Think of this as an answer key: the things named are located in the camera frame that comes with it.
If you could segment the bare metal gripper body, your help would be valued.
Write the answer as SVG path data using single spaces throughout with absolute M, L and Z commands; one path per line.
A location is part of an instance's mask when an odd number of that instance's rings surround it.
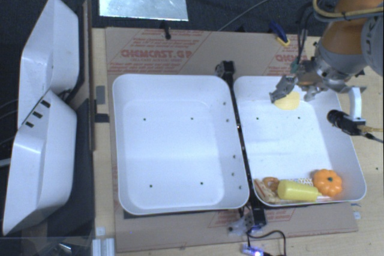
M 338 93 L 347 91 L 346 82 L 353 76 L 351 73 L 345 73 L 330 66 L 323 59 L 301 61 L 295 75 L 296 84 L 307 92 L 330 89 Z

